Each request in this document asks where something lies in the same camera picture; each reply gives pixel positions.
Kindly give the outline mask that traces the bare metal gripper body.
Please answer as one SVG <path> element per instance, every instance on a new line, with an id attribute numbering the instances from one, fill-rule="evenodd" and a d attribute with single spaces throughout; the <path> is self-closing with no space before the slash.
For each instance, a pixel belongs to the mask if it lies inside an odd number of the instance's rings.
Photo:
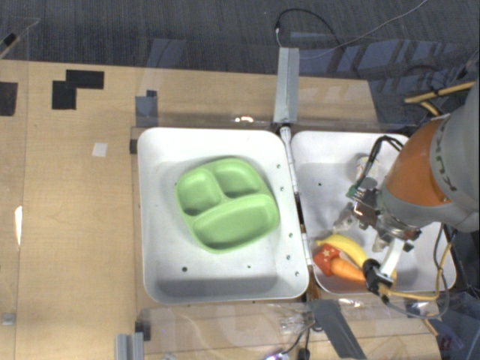
<path id="1" fill-rule="evenodd" d="M 413 242 L 421 235 L 419 227 L 398 220 L 386 208 L 377 189 L 357 190 L 353 200 L 352 213 L 359 228 L 373 229 L 382 243 L 391 243 L 394 239 Z"/>

